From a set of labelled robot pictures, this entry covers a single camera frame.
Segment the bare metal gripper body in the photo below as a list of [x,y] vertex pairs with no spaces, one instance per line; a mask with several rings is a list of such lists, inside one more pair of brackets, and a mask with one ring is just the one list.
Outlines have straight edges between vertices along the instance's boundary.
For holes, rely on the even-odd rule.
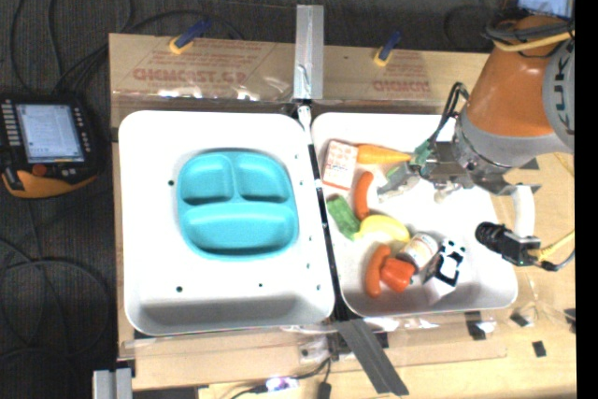
[[514,186],[505,180],[509,167],[489,162],[466,143],[442,141],[434,145],[420,175],[434,185],[435,196],[475,187],[494,195],[510,195]]

